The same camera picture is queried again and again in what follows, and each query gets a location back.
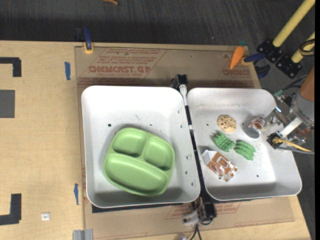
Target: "orange carrot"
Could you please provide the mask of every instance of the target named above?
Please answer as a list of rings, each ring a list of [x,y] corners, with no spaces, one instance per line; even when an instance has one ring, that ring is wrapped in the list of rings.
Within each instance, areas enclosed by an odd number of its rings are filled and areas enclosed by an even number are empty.
[[[235,48],[232,56],[231,64],[230,64],[231,70],[238,64],[238,62],[241,60],[244,54],[245,54],[245,48],[243,46],[238,46],[237,48]]]

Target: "cardboard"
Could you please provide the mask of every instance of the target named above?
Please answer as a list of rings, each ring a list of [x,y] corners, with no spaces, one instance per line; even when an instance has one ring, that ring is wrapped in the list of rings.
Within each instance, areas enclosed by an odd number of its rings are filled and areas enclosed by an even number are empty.
[[[81,94],[92,85],[169,86],[177,74],[187,75],[189,90],[195,87],[260,88],[255,68],[253,64],[238,64],[230,70],[234,46],[206,46],[205,50],[203,47],[195,50],[194,45],[174,49],[163,49],[163,45],[157,44],[149,48],[124,45],[95,47],[91,54],[85,53],[83,47],[75,48],[85,227],[92,228],[94,238],[99,240],[193,232],[194,228],[183,223],[183,216],[192,211],[191,203],[93,212],[86,194]],[[210,225],[201,225],[201,231],[295,220],[289,199],[285,197],[223,202],[215,207],[217,217]]]

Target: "wooden table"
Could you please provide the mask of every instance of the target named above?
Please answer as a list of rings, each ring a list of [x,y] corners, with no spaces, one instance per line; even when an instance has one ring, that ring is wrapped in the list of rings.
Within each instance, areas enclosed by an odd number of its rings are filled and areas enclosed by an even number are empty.
[[[1,240],[71,240],[73,230],[85,228],[74,51],[79,45],[0,41],[0,57],[22,61],[22,77],[13,77],[11,64],[0,64],[0,90],[15,90],[14,118],[0,118],[0,215],[9,213],[11,194],[22,196],[22,218],[19,224],[0,225]],[[70,63],[71,80],[64,62]],[[289,200],[294,222],[207,230],[202,239],[310,239],[298,198]],[[42,221],[45,212],[50,220]]]

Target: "dark gray fabric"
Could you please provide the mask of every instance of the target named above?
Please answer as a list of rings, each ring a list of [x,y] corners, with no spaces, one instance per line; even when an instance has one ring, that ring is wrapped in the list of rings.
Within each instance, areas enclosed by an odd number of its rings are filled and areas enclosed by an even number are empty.
[[[92,40],[114,43],[239,45],[253,54],[273,39],[304,0],[0,0],[0,40],[74,41],[87,26]],[[315,30],[315,7],[283,43],[292,55]],[[314,57],[304,58],[307,74]],[[291,83],[271,64],[261,87],[272,93]],[[315,230],[315,158],[296,155],[303,181],[298,195],[313,239]]]

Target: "green plate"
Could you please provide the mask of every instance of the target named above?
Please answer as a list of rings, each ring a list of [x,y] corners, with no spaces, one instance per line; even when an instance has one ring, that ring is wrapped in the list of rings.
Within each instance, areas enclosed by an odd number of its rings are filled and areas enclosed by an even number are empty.
[[[166,191],[174,163],[175,152],[167,141],[128,127],[113,137],[103,172],[110,183],[126,192],[155,197]]]

